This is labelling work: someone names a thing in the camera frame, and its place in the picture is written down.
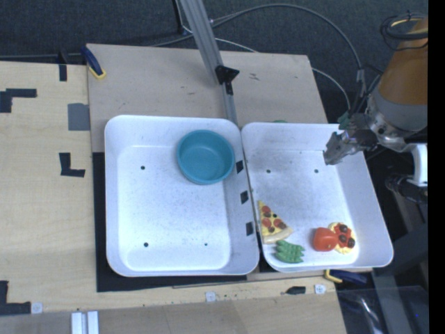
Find white plastic tray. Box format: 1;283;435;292
104;113;261;278
240;120;395;274

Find pale wood board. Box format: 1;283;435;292
86;42;370;289

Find red tomato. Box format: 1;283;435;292
311;226;338;253

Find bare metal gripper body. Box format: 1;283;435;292
341;112;419;154

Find yellow pizza slice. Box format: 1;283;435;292
257;200;294;245

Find round yellow pizza with olives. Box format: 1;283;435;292
327;221;357;255

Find thin black rod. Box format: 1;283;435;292
239;126;261;257

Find green pea pods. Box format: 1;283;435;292
273;239;306;265

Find black cylinder on white bracket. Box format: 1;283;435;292
385;142;429;205

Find blue bowl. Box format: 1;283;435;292
175;129;236;186

